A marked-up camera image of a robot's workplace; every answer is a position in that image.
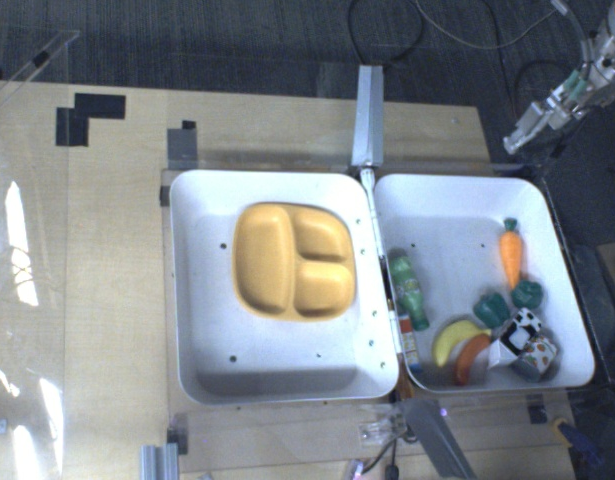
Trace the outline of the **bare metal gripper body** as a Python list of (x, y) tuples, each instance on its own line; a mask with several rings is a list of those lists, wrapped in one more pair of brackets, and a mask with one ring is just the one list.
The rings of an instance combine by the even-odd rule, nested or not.
[(546, 99), (548, 124), (581, 120), (591, 110), (615, 100), (615, 35), (599, 31), (592, 40), (593, 59), (587, 78), (575, 70)]

